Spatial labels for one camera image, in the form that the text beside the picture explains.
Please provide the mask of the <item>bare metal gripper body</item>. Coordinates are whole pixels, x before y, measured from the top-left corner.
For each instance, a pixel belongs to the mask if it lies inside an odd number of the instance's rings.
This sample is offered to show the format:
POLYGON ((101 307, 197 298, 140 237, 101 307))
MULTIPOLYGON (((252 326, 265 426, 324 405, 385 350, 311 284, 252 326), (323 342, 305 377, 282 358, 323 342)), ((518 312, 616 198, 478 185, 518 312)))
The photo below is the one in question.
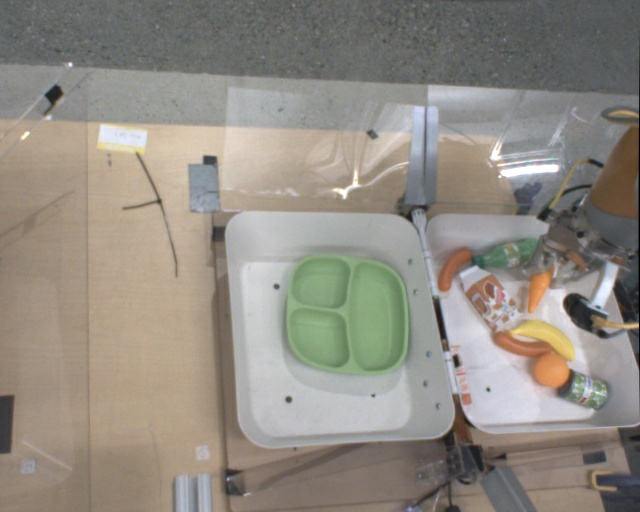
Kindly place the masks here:
POLYGON ((576 265, 626 264, 626 201, 584 198, 577 205, 549 213, 542 237, 547 250, 576 265))

